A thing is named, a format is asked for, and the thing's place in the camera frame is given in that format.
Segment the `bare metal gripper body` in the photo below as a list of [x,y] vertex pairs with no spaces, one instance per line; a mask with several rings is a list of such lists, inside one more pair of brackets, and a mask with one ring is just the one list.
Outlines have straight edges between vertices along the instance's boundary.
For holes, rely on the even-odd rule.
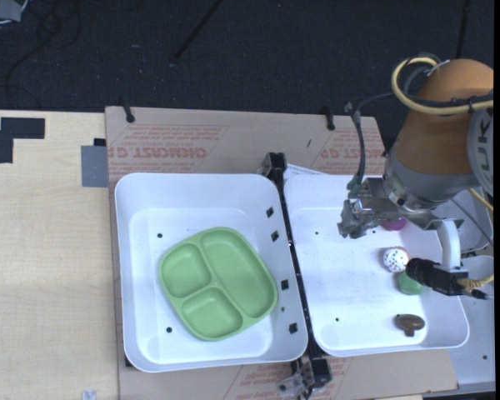
[[347,185],[345,225],[380,225],[405,218],[417,225],[433,225],[437,202],[419,196],[392,177],[355,178]]

